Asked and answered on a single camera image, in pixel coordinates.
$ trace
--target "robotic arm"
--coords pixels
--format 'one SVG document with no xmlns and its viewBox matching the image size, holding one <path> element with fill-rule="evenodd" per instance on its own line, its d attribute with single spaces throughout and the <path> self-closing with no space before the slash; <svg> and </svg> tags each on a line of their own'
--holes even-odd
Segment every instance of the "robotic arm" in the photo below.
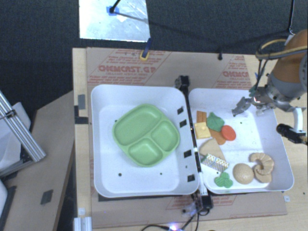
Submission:
<svg viewBox="0 0 308 231">
<path fill-rule="evenodd" d="M 257 108 L 261 115 L 267 109 L 280 108 L 285 112 L 293 112 L 295 118 L 294 128 L 279 124 L 277 132 L 294 143 L 307 145 L 306 133 L 303 129 L 302 111 L 305 108 L 292 107 L 290 102 L 299 99 L 307 92 L 307 41 L 308 30 L 303 30 L 293 36 L 283 51 L 264 53 L 265 48 L 277 42 L 286 42 L 285 38 L 271 39 L 260 45 L 256 52 L 259 59 L 259 69 L 256 84 L 249 90 L 250 98 L 242 97 L 232 110 L 233 116 L 247 110 L 250 105 Z M 259 87 L 259 81 L 264 73 L 268 60 L 278 59 L 273 71 L 267 75 L 268 81 L 264 87 Z"/>
</svg>

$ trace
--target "cardboard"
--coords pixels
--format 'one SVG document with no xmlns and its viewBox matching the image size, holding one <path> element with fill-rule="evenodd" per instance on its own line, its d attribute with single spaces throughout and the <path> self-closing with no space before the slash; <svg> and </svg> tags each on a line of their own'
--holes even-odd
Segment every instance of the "cardboard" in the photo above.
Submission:
<svg viewBox="0 0 308 231">
<path fill-rule="evenodd" d="M 87 49 L 88 112 L 90 93 L 99 84 L 173 86 L 179 75 L 189 75 L 193 88 L 249 89 L 251 82 L 244 56 L 150 51 L 149 59 L 139 60 L 140 50 Z M 193 201 L 190 196 L 139 199 L 105 199 L 93 184 L 92 127 L 89 123 L 91 216 L 93 228 L 186 222 L 182 209 Z M 281 192 L 216 195 L 214 208 L 201 220 L 286 215 Z"/>
</svg>

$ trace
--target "blue clip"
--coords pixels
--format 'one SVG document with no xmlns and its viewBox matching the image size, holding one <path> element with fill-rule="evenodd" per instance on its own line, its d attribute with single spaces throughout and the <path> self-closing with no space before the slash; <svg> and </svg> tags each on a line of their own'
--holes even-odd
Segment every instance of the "blue clip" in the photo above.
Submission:
<svg viewBox="0 0 308 231">
<path fill-rule="evenodd" d="M 110 16 L 116 16 L 116 13 L 120 13 L 120 10 L 118 7 L 115 8 L 115 11 L 113 13 L 110 13 L 110 9 L 112 8 L 112 6 L 107 6 L 106 7 L 106 10 L 107 10 L 107 13 L 110 15 Z"/>
<path fill-rule="evenodd" d="M 149 57 L 149 54 L 150 54 L 149 50 L 150 50 L 151 43 L 152 43 L 152 39 L 149 38 L 148 42 L 146 43 L 144 50 L 141 51 L 141 54 L 140 54 L 140 57 L 139 57 L 141 60 L 143 60 L 143 61 L 148 60 L 148 57 Z"/>
</svg>

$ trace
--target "green plate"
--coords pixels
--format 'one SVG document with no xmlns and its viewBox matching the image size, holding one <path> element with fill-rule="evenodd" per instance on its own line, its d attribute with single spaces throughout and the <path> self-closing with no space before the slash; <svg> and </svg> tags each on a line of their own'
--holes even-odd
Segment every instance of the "green plate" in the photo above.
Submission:
<svg viewBox="0 0 308 231">
<path fill-rule="evenodd" d="M 174 151 L 180 134 L 154 105 L 142 104 L 124 114 L 112 130 L 117 145 L 136 164 L 151 167 Z"/>
</svg>

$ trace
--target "wooden edge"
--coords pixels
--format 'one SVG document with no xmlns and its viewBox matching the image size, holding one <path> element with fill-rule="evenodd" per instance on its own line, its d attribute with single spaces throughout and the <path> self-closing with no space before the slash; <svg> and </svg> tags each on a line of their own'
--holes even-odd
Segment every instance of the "wooden edge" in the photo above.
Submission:
<svg viewBox="0 0 308 231">
<path fill-rule="evenodd" d="M 78 98 L 84 95 L 83 109 L 77 109 L 78 116 L 88 117 L 87 104 L 87 55 L 86 49 L 73 49 L 73 85 L 74 106 L 78 107 Z M 77 210 L 85 209 L 84 215 L 77 211 L 78 217 L 91 216 L 90 187 L 90 147 L 89 125 L 75 123 L 75 158 L 77 179 Z"/>
</svg>

